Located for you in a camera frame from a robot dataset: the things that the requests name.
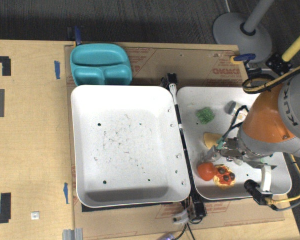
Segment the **teal plastic tray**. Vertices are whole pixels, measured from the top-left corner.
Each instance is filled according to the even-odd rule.
[[[116,44],[79,45],[71,53],[70,65],[77,86],[128,86],[132,82],[129,57]]]

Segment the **metal pole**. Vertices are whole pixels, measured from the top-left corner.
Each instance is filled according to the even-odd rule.
[[[253,10],[252,14],[243,26],[245,32],[253,33],[256,30],[257,26],[259,25],[269,8],[272,6],[274,1],[275,0],[260,0],[260,2]]]

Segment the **pizza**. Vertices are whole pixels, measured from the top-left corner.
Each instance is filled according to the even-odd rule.
[[[214,183],[222,190],[232,188],[236,184],[236,175],[224,164],[216,165],[216,175],[213,177]]]

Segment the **round metal base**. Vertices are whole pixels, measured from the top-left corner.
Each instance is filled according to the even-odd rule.
[[[272,52],[272,40],[268,31],[261,25],[256,28],[255,34],[246,35],[240,26],[248,17],[240,13],[227,13],[216,19],[213,25],[213,36],[219,45],[237,45],[240,53],[255,54],[252,63],[264,62]]]

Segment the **wooden table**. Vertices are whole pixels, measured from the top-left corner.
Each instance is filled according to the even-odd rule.
[[[0,57],[11,59],[11,76],[3,76],[0,63],[0,90],[5,96],[4,117],[0,117],[0,200],[1,194],[11,193],[11,219],[0,223],[0,240],[60,240],[63,230],[75,228],[65,71],[65,47],[72,45],[0,40]],[[39,212],[40,218],[32,219],[33,212]],[[284,221],[193,233],[197,240],[300,239],[293,212],[284,212],[284,217]],[[191,236],[187,232],[182,239]]]

